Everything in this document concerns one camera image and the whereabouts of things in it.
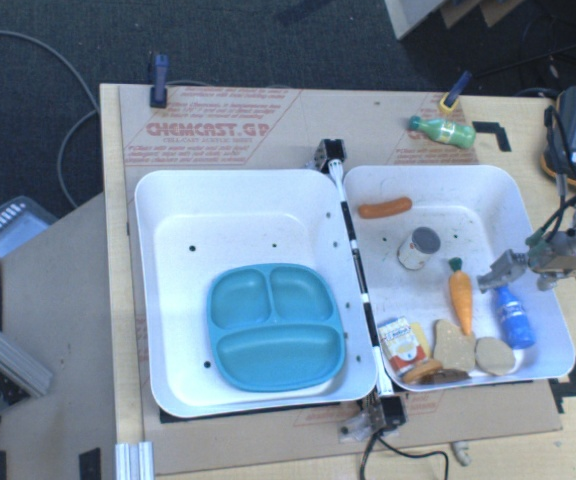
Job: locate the white can grey lid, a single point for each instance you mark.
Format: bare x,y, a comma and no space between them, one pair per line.
415,253

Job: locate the orange brown biscuit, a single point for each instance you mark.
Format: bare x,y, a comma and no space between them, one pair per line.
420,371

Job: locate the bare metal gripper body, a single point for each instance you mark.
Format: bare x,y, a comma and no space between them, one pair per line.
563,255

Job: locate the orange sausage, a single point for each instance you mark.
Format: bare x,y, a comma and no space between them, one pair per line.
384,208

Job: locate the pale yellow flat slice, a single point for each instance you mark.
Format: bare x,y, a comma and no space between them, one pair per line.
420,335

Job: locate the white plastic tray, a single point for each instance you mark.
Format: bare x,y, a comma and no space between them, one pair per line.
468,193
193,208

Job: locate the tan bread slice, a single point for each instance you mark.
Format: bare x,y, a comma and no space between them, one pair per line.
453,348

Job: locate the dark brown biscuit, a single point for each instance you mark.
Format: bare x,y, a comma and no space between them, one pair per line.
452,375

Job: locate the thin black and white rod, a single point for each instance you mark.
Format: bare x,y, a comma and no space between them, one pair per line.
350,228

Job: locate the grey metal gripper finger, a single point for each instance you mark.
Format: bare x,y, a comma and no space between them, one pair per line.
495,278
510,259

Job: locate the blue divided plate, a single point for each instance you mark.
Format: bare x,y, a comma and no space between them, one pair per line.
278,353

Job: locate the brown cardboard board red print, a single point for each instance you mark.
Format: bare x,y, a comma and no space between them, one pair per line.
268,118

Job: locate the green bottle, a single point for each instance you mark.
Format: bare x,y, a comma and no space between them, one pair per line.
448,132

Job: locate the tan oval bread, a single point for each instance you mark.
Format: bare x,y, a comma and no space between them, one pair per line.
494,357

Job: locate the blue bottle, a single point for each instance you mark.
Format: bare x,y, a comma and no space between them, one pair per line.
514,323

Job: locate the red yellow white carton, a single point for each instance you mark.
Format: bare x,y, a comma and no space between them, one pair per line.
400,345

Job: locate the orange carrot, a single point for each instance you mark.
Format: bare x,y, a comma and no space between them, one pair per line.
461,298

